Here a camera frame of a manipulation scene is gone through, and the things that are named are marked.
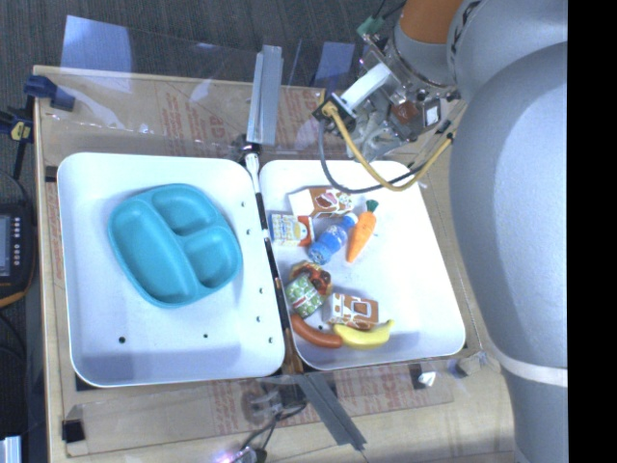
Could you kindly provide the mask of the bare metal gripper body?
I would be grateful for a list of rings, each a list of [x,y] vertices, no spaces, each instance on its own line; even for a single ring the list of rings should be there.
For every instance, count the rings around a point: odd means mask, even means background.
[[[389,38],[365,34],[362,70],[378,65],[388,69],[385,82],[360,106],[360,135],[368,142],[414,142],[441,127],[451,102],[460,93],[446,62],[446,46],[395,32]]]

